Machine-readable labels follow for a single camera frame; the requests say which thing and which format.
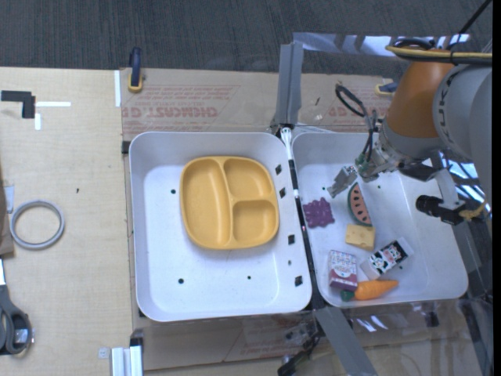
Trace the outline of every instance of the toy carrot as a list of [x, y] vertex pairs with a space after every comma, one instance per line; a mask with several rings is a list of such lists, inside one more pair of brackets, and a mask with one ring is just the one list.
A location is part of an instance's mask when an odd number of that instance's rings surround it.
[[341, 299], [344, 302], [347, 302], [352, 298], [355, 298], [358, 301], [375, 299], [397, 286], [398, 286], [397, 280], [359, 281], [359, 285], [355, 290], [355, 292], [343, 290], [341, 292]]

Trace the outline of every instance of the watermelon slice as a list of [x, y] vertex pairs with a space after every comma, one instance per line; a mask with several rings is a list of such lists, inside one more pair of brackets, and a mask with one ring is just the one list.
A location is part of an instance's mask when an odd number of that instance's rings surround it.
[[373, 225], [369, 216], [369, 211], [366, 207], [366, 202], [363, 200], [359, 183], [353, 184], [348, 193], [348, 207], [351, 215], [358, 224], [362, 224], [363, 226]]

